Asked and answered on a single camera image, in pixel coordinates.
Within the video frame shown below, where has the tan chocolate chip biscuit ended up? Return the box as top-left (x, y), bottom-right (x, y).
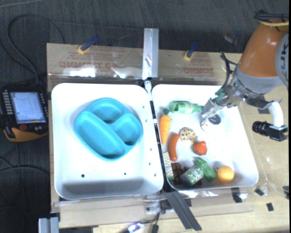
top-left (178, 127), bottom-right (198, 144)

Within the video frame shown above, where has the black cylinder on white bracket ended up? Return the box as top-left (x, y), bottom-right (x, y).
top-left (246, 98), bottom-right (289, 142)

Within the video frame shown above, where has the red-orange lumpy toy vegetable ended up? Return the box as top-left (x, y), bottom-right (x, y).
top-left (193, 140), bottom-right (208, 156)

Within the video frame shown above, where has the brown chocolate bar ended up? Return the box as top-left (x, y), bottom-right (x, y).
top-left (171, 162), bottom-right (183, 185)

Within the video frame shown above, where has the brown cardboard board, red print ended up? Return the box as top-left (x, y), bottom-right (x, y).
top-left (46, 43), bottom-right (267, 214)

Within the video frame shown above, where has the yellow-orange toy orange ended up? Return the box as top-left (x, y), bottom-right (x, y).
top-left (216, 165), bottom-right (235, 183)

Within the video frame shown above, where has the orange carrot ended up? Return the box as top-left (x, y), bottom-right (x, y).
top-left (159, 108), bottom-right (173, 146)

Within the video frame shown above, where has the green toy vegetable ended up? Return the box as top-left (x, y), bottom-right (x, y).
top-left (193, 156), bottom-right (218, 183)

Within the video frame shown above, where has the orange sausage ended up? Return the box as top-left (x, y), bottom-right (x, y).
top-left (167, 133), bottom-right (180, 162)

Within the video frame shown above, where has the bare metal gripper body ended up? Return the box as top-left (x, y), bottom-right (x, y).
top-left (204, 83), bottom-right (249, 112)

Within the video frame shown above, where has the yellow and green packet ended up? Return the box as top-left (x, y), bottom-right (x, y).
top-left (162, 151), bottom-right (175, 182)

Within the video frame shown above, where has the small can with green label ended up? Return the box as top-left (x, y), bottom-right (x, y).
top-left (179, 165), bottom-right (205, 187)

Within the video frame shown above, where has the green plastic bottle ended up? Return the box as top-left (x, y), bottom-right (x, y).
top-left (169, 100), bottom-right (206, 115)

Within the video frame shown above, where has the white plastic tray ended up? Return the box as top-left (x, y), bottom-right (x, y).
top-left (151, 83), bottom-right (259, 192)
top-left (50, 83), bottom-right (165, 200)

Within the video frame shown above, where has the blue divided plate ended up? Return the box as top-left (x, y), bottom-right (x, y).
top-left (73, 97), bottom-right (144, 162)

